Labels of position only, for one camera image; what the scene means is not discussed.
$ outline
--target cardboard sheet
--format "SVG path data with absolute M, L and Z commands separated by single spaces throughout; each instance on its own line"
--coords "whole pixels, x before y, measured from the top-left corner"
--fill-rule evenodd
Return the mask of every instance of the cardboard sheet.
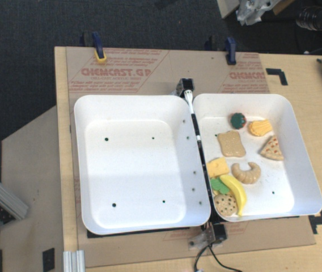
M 257 53 L 237 53 L 236 65 L 228 65 L 225 52 L 184 50 L 105 49 L 107 62 L 95 61 L 94 49 L 67 47 L 67 77 L 73 147 L 74 188 L 79 249 L 86 267 L 194 257 L 188 239 L 200 227 L 88 237 L 82 222 L 74 103 L 87 94 L 167 95 L 181 78 L 193 78 L 194 96 L 202 93 L 268 94 L 264 69 Z M 308 217 L 225 223 L 228 239 L 216 253 L 235 253 L 311 245 L 315 243 Z

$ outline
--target dark green round object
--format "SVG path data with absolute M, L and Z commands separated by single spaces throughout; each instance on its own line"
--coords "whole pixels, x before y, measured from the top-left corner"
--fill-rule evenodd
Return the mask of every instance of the dark green round object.
M 246 125 L 247 119 L 242 113 L 235 113 L 233 116 L 231 116 L 230 122 L 233 128 L 241 129 Z

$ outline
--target wooden table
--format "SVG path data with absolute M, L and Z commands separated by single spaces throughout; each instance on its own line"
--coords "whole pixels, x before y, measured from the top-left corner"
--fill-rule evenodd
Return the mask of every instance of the wooden table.
M 278 76 L 267 75 L 271 93 L 280 94 L 292 104 L 322 192 L 322 70 L 316 59 L 307 55 L 261 54 L 265 68 L 282 69 L 288 86 Z M 66 47 L 55 48 L 57 110 L 60 143 L 63 244 L 64 250 L 78 250 L 75 219 L 73 162 L 67 88 Z M 226 266 L 242 271 L 322 271 L 322 225 L 317 228 L 316 245 L 275 250 L 243 252 L 220 256 Z M 194 258 L 105 266 L 87 271 L 193 271 Z M 198 267 L 223 271 L 212 256 L 201 257 Z

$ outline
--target black floor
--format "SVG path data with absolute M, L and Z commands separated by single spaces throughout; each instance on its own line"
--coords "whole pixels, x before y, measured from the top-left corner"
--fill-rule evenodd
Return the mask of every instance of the black floor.
M 115 48 L 203 50 L 215 35 L 219 49 L 231 36 L 240 52 L 303 54 L 322 48 L 322 32 L 295 23 L 312 5 L 322 0 L 241 26 L 217 0 L 0 0 L 0 140 L 55 106 L 54 47 L 78 46 L 84 30 Z

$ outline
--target cashew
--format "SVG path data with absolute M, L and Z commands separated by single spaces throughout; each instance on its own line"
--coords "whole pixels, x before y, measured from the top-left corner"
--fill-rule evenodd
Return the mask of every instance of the cashew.
M 253 184 L 261 176 L 261 168 L 254 162 L 248 162 L 248 165 L 251 169 L 245 171 L 240 169 L 239 163 L 234 163 L 231 167 L 231 173 L 240 182 L 244 184 Z

